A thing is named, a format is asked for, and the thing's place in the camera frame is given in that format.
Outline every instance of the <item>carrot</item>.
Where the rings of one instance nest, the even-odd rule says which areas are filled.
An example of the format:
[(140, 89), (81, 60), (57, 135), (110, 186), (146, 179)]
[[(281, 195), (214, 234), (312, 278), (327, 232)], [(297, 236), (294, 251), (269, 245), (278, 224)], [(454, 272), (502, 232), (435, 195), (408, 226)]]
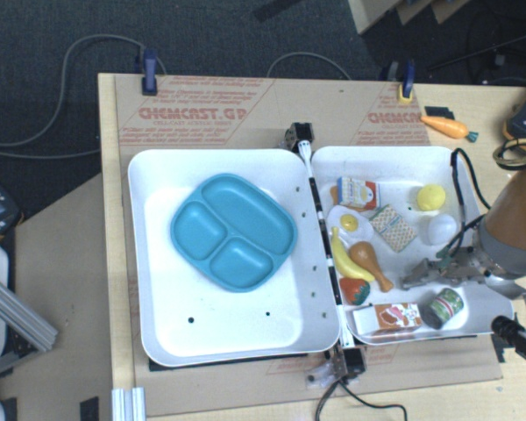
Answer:
[(453, 139), (467, 137), (470, 141), (475, 142), (478, 136), (477, 132), (470, 132), (462, 122), (451, 118), (421, 116), (421, 121)]

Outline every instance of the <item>dark gray floor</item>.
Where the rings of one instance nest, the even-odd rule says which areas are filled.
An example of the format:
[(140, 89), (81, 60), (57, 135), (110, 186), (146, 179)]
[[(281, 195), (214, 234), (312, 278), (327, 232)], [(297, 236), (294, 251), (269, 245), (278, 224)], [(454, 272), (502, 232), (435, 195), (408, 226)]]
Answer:
[[(0, 143), (30, 138), (51, 119), (60, 71), (78, 39), (111, 33), (156, 48), (173, 75), (266, 76), (292, 52), (321, 54), (354, 80), (376, 80), (390, 61), (416, 62), (416, 82), (526, 85), (526, 40), (493, 55), (429, 66), (526, 34), (526, 0), (472, 0), (439, 25), (429, 9), (406, 26), (388, 13), (363, 36), (347, 0), (0, 0)], [(69, 57), (66, 102), (52, 129), (1, 152), (77, 153), (99, 147), (96, 75), (132, 73), (137, 48), (87, 42)], [(282, 61), (273, 76), (344, 79), (309, 57)], [(0, 156), (0, 183), (27, 217), (100, 172), (99, 155), (62, 161)]]

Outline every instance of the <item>brown spoon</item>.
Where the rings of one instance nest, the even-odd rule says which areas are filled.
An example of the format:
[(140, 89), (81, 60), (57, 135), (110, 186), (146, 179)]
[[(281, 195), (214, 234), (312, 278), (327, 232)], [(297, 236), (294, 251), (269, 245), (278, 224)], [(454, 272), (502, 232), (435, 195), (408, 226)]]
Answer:
[(394, 283), (382, 272), (378, 264), (376, 252), (370, 242), (363, 240), (355, 243), (349, 249), (349, 257), (351, 257), (352, 261), (357, 265), (369, 271), (378, 280), (380, 290), (388, 292), (394, 287)]

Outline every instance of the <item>green can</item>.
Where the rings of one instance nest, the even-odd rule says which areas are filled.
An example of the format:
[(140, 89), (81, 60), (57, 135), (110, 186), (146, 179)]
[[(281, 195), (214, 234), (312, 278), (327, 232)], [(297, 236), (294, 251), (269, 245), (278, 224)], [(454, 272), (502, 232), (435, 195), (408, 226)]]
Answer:
[(423, 308), (423, 321), (426, 325), (441, 329), (444, 323), (464, 309), (464, 300), (456, 290), (445, 288)]

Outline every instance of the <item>yellow banana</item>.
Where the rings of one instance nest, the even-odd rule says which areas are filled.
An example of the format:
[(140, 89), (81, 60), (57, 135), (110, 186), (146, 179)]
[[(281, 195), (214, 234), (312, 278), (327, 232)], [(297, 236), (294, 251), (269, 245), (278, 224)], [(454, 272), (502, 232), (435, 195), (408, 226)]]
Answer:
[(335, 268), (344, 277), (364, 279), (367, 282), (372, 282), (375, 279), (372, 273), (354, 263), (349, 257), (349, 254), (345, 251), (345, 246), (339, 238), (339, 228), (336, 226), (331, 228), (331, 253), (333, 254)]

